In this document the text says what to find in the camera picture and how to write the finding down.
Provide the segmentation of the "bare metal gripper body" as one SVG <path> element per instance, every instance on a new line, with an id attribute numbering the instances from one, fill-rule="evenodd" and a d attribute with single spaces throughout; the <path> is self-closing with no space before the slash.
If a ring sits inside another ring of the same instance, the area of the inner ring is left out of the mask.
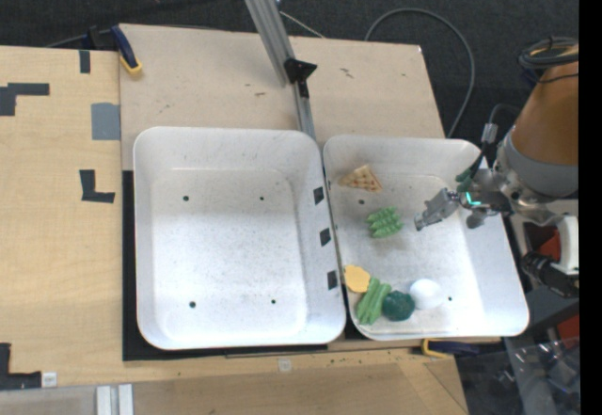
<path id="1" fill-rule="evenodd" d="M 489 216 L 522 215 L 536 225 L 560 222 L 548 205 L 569 194 L 569 167 L 529 168 L 524 176 L 513 168 L 468 168 L 459 175 L 462 207 L 487 208 Z"/>

